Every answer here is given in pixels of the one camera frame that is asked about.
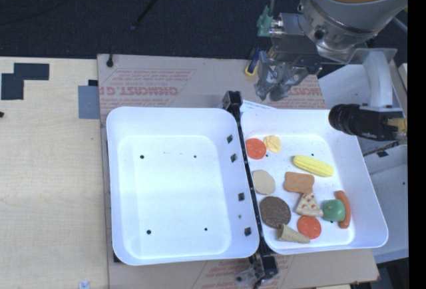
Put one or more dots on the thin black rod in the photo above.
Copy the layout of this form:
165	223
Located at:
250	177

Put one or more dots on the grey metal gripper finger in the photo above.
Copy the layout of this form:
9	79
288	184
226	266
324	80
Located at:
286	84
263	81

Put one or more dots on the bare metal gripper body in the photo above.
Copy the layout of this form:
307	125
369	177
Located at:
293	38

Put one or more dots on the beige ice cream cone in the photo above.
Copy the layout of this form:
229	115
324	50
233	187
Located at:
291	235

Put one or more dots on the orange round slice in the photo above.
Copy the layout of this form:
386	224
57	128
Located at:
309	227
255	148

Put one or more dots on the pizza slice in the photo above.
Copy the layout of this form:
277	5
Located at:
309	206

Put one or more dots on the yellow corn cob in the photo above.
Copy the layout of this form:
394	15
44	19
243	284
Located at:
313	166

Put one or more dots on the pale yellow toy food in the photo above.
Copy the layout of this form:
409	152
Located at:
273	144

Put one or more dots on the green toy pepper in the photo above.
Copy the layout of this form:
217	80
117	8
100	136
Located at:
333	211

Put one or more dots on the orange-brown bread slice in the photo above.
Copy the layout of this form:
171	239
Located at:
299	182

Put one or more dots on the beige round biscuit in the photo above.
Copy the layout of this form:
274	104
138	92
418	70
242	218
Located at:
263	182

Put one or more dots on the white paper sheet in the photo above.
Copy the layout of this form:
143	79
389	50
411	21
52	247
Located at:
258	106

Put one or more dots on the brown cardboard board red print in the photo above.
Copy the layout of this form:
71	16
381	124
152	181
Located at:
149	88

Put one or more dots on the white plastic tray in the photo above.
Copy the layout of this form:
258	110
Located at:
299	124
173	187

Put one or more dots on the orange sausage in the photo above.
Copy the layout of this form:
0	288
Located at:
346	211

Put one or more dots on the black cylinder on white bracket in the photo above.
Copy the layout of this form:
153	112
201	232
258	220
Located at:
362	121

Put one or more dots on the brown round patty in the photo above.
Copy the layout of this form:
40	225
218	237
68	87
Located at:
275	212

